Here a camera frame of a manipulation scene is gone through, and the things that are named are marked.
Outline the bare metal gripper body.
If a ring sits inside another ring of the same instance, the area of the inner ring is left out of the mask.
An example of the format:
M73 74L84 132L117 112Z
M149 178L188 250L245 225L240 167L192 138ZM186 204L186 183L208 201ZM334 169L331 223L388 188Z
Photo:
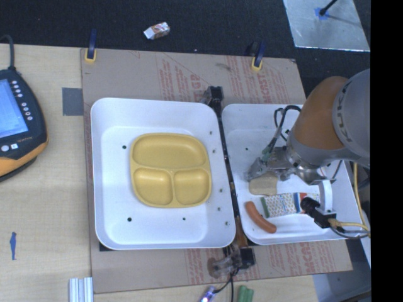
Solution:
M291 147L275 147L270 152L267 150L261 159L264 162L264 173L272 172L277 178L280 170L289 170L291 176L299 177L307 185L321 182L319 166L304 161Z

